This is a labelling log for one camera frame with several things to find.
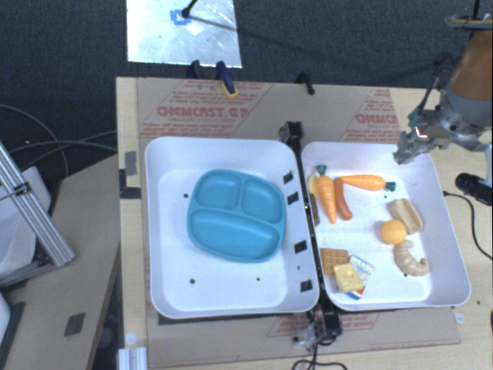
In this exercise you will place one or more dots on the orange carrot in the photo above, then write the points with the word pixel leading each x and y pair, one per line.
pixel 364 182
pixel 327 197

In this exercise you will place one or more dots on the black cylinder on white bracket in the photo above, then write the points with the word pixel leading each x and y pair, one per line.
pixel 471 185

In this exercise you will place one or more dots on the yellow banana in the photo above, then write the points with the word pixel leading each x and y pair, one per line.
pixel 312 185

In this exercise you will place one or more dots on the beige croissant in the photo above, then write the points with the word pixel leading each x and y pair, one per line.
pixel 408 262

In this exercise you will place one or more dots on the brown waffle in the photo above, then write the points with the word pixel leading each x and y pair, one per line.
pixel 332 260

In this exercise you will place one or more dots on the white plastic tray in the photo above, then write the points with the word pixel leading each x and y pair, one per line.
pixel 173 222
pixel 369 283

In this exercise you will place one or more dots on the blue divided plate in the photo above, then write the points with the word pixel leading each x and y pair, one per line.
pixel 235 222

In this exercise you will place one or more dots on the yellow cheese wedge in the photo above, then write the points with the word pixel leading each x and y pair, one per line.
pixel 348 278

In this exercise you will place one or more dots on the white packet red blue print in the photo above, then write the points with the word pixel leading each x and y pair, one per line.
pixel 356 294

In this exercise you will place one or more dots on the red-brown sausage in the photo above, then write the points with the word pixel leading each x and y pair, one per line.
pixel 343 204

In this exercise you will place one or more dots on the beige bread bun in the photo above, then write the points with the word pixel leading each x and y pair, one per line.
pixel 406 214

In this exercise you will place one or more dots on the orange ball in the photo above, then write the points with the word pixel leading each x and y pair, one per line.
pixel 393 231

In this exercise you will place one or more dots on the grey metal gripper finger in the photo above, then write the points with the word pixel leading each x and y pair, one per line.
pixel 416 153
pixel 400 155

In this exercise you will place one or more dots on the brown cardboard board red print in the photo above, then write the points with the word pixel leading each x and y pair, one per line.
pixel 254 102

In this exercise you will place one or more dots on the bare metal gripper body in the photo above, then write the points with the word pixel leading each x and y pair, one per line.
pixel 443 131

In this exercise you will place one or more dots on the thin black and white rod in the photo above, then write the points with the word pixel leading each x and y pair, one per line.
pixel 308 206

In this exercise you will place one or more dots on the white packet yellow blue print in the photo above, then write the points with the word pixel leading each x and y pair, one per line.
pixel 363 266

